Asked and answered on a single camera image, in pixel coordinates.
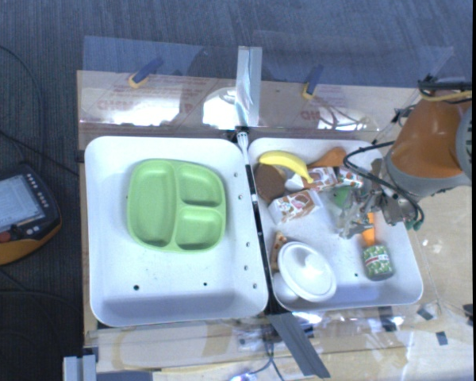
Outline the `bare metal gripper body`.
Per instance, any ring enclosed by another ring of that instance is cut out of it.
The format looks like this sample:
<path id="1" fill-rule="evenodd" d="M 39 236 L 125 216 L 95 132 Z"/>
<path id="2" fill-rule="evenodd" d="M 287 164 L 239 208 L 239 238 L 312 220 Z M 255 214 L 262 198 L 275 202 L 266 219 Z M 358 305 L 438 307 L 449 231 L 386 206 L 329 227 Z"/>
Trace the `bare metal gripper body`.
<path id="1" fill-rule="evenodd" d="M 417 220 L 417 204 L 391 189 L 371 189 L 367 192 L 367 212 L 381 214 L 389 225 Z"/>

